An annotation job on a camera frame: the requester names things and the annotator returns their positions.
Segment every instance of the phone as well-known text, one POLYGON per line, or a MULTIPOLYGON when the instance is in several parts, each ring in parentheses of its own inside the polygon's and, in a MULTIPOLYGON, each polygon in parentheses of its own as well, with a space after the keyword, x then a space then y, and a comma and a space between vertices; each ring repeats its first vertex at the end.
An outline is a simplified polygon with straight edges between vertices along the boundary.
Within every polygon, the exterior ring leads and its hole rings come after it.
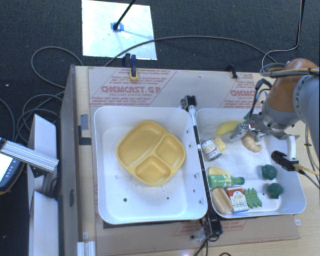
POLYGON ((23 162, 0 153, 0 196, 7 193, 15 184, 23 166, 23 162))

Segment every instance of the yellow plate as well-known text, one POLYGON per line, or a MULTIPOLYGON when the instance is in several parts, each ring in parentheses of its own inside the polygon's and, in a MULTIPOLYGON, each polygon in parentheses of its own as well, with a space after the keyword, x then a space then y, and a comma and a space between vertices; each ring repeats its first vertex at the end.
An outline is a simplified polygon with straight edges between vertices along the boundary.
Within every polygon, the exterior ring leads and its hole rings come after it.
POLYGON ((120 164, 149 186, 166 183, 186 158, 182 143, 157 122, 146 120, 133 127, 116 147, 120 164))

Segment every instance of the black carpet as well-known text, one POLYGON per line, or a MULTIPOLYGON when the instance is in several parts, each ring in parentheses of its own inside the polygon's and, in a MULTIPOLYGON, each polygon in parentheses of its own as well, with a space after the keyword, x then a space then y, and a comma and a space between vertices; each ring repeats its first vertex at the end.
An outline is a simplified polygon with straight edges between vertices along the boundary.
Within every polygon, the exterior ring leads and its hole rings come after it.
MULTIPOLYGON (((109 1, 129 3, 129 0, 109 1)), ((245 41, 267 52, 290 49, 296 43, 300 0, 137 0, 150 5, 155 38, 205 35, 245 41)), ((320 2, 304 6, 301 37, 297 50, 273 53, 278 62, 302 57, 319 65, 320 2)), ((61 90, 35 76, 30 59, 45 46, 66 48, 86 66, 102 66, 109 59, 82 56, 81 0, 0 1, 0 98, 12 109, 15 121, 24 104, 38 94, 61 90)), ((177 39, 156 43, 158 60, 138 60, 140 68, 223 71, 233 64, 237 71, 258 72, 263 54, 239 42, 218 39, 177 39)), ((77 61, 65 52, 40 52, 34 64, 39 73, 65 85, 70 64, 77 61)), ((120 66, 121 60, 112 63, 120 66)), ((35 107, 38 98, 27 107, 35 107)), ((47 108, 59 112, 53 100, 47 108)), ((54 120, 49 113, 40 113, 54 120)), ((0 137, 11 140, 10 114, 0 103, 0 137)), ((22 135, 27 139, 28 131, 22 135)), ((0 196, 0 255, 28 255, 29 214, 27 175, 22 173, 9 193, 0 196)))

